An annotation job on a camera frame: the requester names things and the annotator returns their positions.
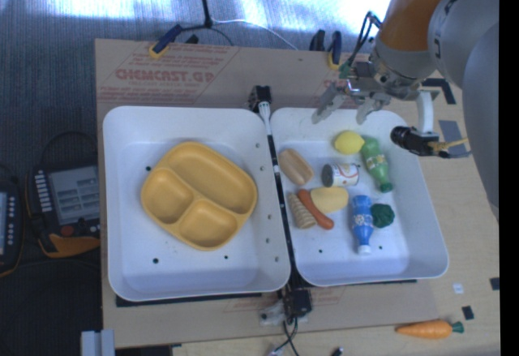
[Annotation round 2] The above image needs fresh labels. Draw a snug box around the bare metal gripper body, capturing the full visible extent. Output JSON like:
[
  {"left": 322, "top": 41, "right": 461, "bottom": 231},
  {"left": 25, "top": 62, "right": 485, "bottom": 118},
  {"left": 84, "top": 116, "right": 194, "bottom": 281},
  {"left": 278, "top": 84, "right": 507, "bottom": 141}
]
[{"left": 345, "top": 50, "right": 423, "bottom": 101}]

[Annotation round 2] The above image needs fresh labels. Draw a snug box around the yellow lemon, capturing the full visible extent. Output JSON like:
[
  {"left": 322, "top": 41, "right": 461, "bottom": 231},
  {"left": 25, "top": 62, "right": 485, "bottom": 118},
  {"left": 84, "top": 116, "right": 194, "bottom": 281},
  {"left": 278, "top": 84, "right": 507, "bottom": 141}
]
[{"left": 333, "top": 130, "right": 366, "bottom": 155}]

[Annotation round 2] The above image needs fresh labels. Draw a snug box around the green plastic bottle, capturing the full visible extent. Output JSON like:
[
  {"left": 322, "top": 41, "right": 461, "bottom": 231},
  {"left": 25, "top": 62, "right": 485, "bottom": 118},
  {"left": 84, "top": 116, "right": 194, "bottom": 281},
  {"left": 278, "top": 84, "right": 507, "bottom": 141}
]
[{"left": 359, "top": 136, "right": 395, "bottom": 194}]

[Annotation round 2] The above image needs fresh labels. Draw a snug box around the tan hot dog bun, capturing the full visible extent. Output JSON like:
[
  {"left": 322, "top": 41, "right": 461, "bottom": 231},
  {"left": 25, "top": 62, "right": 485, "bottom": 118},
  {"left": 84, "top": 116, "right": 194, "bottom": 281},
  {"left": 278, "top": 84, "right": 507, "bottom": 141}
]
[{"left": 277, "top": 148, "right": 315, "bottom": 187}]

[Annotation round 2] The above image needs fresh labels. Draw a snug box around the small white and red can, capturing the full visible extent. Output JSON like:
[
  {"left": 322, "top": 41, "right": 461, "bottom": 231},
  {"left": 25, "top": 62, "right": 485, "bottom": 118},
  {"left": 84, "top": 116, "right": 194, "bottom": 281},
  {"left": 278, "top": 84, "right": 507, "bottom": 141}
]
[{"left": 320, "top": 161, "right": 361, "bottom": 188}]

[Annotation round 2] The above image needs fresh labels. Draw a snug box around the thin black and white rod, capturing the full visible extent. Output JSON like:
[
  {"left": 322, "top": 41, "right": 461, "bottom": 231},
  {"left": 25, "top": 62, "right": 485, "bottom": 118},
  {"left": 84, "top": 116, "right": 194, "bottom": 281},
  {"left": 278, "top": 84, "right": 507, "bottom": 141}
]
[{"left": 257, "top": 101, "right": 300, "bottom": 286}]

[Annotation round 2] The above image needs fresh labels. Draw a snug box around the yellow potato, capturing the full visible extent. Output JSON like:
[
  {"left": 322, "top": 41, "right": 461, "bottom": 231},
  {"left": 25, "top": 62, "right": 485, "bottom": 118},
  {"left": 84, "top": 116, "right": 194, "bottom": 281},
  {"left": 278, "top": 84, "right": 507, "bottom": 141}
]
[{"left": 310, "top": 185, "right": 350, "bottom": 215}]

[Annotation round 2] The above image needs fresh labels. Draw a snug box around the orange sausage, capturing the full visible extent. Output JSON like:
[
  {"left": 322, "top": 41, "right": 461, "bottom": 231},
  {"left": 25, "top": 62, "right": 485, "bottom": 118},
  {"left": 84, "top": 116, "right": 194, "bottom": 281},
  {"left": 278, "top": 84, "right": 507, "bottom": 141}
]
[{"left": 297, "top": 188, "right": 335, "bottom": 230}]

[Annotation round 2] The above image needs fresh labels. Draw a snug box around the green broccoli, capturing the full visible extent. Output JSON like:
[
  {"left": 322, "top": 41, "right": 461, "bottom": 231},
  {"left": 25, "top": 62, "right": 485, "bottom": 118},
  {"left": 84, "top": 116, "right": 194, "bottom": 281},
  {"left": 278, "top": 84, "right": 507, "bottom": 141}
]
[{"left": 370, "top": 203, "right": 396, "bottom": 229}]

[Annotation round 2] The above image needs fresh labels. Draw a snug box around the beige ribbed cone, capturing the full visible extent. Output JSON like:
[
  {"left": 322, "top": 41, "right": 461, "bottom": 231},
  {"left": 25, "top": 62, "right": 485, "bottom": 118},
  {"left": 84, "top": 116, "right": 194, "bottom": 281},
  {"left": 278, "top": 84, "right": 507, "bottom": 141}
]
[{"left": 287, "top": 191, "right": 317, "bottom": 230}]

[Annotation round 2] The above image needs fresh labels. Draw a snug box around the blue plastic bottle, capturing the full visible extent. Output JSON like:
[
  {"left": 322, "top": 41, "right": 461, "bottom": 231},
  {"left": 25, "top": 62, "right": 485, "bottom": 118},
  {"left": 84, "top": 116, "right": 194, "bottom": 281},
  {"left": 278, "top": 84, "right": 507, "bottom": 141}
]
[{"left": 350, "top": 195, "right": 375, "bottom": 255}]

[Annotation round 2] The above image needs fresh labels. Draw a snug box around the white plastic tray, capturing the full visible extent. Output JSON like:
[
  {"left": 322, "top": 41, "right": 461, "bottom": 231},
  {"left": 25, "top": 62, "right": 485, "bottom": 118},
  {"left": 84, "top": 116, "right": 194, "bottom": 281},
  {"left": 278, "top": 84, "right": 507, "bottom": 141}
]
[
  {"left": 268, "top": 106, "right": 450, "bottom": 288},
  {"left": 101, "top": 105, "right": 292, "bottom": 302}
]

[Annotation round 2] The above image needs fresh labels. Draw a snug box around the yellow divided plate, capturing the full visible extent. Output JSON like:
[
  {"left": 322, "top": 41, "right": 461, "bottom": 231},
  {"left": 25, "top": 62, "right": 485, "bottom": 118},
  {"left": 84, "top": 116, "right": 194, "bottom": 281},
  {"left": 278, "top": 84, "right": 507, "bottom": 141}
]
[{"left": 139, "top": 140, "right": 259, "bottom": 252}]

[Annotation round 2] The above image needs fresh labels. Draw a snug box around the brown cardboard board red print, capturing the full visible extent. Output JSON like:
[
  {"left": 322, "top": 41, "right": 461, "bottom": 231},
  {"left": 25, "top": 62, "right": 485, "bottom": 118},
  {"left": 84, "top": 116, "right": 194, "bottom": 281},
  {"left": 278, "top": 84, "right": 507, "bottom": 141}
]
[{"left": 93, "top": 37, "right": 456, "bottom": 350}]

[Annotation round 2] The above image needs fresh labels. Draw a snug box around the orange carrot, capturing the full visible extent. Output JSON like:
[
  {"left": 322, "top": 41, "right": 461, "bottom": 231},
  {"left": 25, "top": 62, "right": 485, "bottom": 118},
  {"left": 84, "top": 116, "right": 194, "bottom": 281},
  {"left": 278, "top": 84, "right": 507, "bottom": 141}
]
[{"left": 395, "top": 319, "right": 465, "bottom": 340}]

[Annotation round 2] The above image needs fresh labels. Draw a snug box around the black cylinder on white bracket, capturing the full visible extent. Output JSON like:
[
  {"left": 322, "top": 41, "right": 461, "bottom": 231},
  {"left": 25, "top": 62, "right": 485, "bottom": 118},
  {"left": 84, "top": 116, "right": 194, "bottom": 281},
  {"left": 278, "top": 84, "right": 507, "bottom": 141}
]
[{"left": 389, "top": 90, "right": 441, "bottom": 157}]

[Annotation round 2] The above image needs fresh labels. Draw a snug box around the black block with thin wires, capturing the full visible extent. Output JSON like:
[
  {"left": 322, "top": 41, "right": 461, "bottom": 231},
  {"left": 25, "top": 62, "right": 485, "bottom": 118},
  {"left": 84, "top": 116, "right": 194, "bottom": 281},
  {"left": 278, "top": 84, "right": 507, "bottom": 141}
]
[
  {"left": 282, "top": 287, "right": 314, "bottom": 319},
  {"left": 247, "top": 84, "right": 272, "bottom": 111}
]

